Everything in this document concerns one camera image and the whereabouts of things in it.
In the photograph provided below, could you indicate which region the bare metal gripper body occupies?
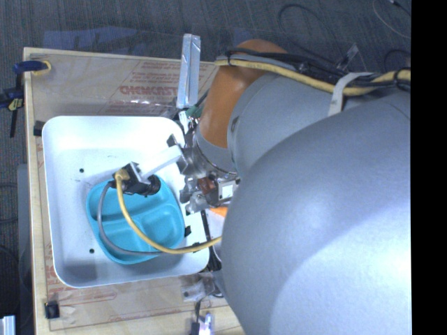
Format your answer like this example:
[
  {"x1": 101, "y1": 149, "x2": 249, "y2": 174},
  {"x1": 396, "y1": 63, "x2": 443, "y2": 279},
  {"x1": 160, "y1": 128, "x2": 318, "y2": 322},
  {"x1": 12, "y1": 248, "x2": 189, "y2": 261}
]
[{"x1": 177, "y1": 140, "x2": 242, "y2": 206}]

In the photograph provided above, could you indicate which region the blue divided plate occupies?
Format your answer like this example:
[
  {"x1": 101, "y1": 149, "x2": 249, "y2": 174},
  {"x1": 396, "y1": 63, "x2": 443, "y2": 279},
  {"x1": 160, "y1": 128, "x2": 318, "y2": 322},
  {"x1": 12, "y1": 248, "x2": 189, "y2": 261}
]
[{"x1": 85, "y1": 175, "x2": 186, "y2": 266}]

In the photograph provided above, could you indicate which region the white plastic tray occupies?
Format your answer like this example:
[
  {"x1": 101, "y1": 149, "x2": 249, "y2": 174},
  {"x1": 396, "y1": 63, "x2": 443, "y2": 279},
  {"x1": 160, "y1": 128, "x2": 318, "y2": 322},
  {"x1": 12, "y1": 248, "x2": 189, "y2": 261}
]
[
  {"x1": 205, "y1": 207, "x2": 228, "y2": 258},
  {"x1": 41, "y1": 115, "x2": 211, "y2": 289}
]

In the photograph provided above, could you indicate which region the brown cardboard board red print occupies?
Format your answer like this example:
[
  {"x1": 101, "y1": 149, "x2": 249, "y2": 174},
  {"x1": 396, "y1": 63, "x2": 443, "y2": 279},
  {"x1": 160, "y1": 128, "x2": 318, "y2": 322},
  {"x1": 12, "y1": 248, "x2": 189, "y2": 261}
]
[{"x1": 29, "y1": 52, "x2": 242, "y2": 332}]

